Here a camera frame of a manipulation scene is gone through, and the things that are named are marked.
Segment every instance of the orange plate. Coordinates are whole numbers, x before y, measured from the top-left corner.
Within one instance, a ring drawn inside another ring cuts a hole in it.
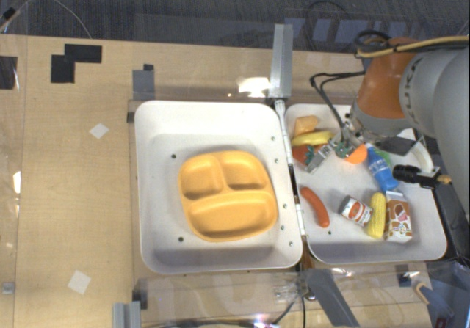
[[[181,166],[178,187],[191,230],[206,241],[255,236],[278,219],[270,178],[248,152],[229,150],[192,157]]]

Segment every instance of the table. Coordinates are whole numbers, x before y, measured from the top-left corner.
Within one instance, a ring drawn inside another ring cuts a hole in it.
[[[269,76],[272,52],[0,36],[0,54],[11,43],[21,44],[18,60],[27,66],[16,291],[0,299],[0,325],[111,327],[113,304],[129,303],[134,286],[126,122],[132,71],[152,64],[163,98],[226,98],[236,93],[234,82],[240,77]],[[66,43],[102,45],[102,63],[77,63],[75,84],[52,84],[51,55],[63,55]],[[293,66],[293,95],[299,101],[318,101],[307,79],[313,73],[331,66],[336,72],[361,69],[351,56],[311,52],[294,52]],[[333,94],[347,101],[359,81]],[[109,129],[100,139],[90,133],[98,124]],[[412,267],[425,273],[423,264]],[[90,277],[83,294],[68,287],[76,271]],[[371,288],[350,291],[347,299],[363,305],[353,308],[357,317],[400,324],[406,316],[401,327],[429,326],[426,307],[410,293],[404,292],[404,304],[388,297],[385,305],[378,304]],[[301,321],[298,311],[285,317],[286,327],[301,326]],[[308,321],[329,326],[318,304],[308,306]]]

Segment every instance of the blue bottle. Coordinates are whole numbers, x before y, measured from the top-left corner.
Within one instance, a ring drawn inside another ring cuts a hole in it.
[[[387,161],[382,156],[376,154],[374,147],[366,144],[367,147],[367,164],[369,170],[379,183],[383,192],[393,191],[398,186],[398,181],[391,174]]]

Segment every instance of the sausage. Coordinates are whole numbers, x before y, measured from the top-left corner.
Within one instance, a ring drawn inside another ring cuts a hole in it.
[[[300,189],[300,194],[307,200],[307,202],[312,206],[317,214],[318,225],[321,227],[330,226],[330,217],[325,208],[325,205],[320,200],[317,194],[311,191],[308,187],[303,187]]]

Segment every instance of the white square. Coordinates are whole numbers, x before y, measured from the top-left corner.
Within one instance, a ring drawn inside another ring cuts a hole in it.
[[[101,139],[101,137],[103,137],[103,135],[108,131],[109,128],[107,128],[103,123],[99,123],[90,130],[90,134],[92,134],[96,139]]]
[[[84,294],[88,288],[88,284],[91,281],[91,277],[88,277],[85,273],[80,271],[75,271],[70,282],[68,283],[68,287],[77,293]]]

